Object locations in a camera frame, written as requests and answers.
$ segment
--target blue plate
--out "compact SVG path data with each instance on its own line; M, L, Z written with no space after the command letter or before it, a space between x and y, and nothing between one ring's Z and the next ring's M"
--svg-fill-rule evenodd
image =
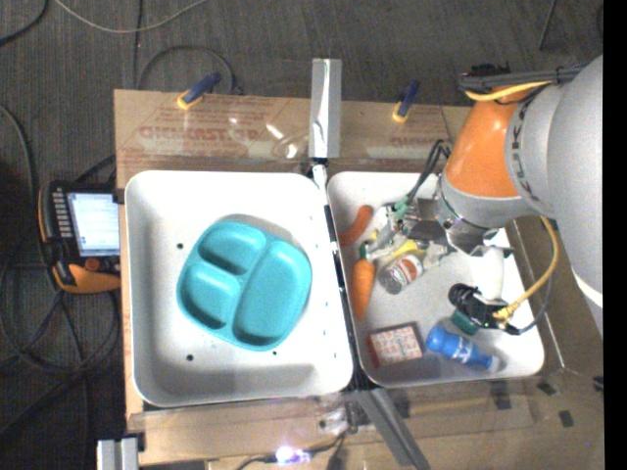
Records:
M220 221L196 242L176 298L207 332L262 352L292 332L311 286L312 266L300 249L250 224Z

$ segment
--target gray carpet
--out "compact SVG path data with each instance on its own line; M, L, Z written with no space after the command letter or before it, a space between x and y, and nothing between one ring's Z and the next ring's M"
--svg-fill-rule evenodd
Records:
M133 29L198 0L62 1L98 25ZM0 115L0 266L35 221L18 129L36 190L50 179L74 179L114 152L117 88L182 91L220 71L219 93L309 97L311 59L330 57L343 61L345 100L394 102L417 78L417 103L469 105L457 79L472 66L538 71L603 52L603 0L557 0L540 50L551 2L210 0L154 29L118 34L80 22L54 0L0 0L0 105L18 124ZM22 344L54 294L31 233L1 288L10 331ZM48 365L66 366L104 342L110 351L86 374L53 373L23 358L2 362L0 468L95 468L95 441L123 434L121 346L109 346L112 318L105 295L70 298L55 307L32 349ZM0 359L11 356L0 336Z

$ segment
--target orange carrot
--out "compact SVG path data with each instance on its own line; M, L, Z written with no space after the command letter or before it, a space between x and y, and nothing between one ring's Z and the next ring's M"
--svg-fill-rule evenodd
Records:
M357 320L363 320L365 311L370 303L370 294L374 286L374 263L366 258L360 258L353 266L353 283L351 287L351 300L353 312Z
M353 224L351 224L348 229L338 235L340 247L350 246L351 244L353 244L353 242L359 239L362 233L365 231L365 228L370 223L371 217L372 207L361 206L357 211L357 216L355 217L355 221L353 221Z

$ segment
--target screen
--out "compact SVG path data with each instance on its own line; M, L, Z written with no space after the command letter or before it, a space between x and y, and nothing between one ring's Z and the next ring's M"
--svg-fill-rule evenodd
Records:
M68 204L80 255L118 256L120 223L112 194L71 192Z

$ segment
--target blue clamp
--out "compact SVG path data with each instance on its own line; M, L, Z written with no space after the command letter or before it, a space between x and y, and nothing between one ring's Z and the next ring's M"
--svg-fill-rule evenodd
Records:
M212 90L214 90L214 87L221 80L222 77L218 72L208 74L191 89L186 90L176 98L178 106L183 110L189 110L192 106L194 106L201 100L203 94L205 94L206 92L212 92Z
M405 122L410 115L410 108L415 95L418 92L418 80L412 80L407 86L403 94L399 96L398 102L394 107L392 118L398 122Z

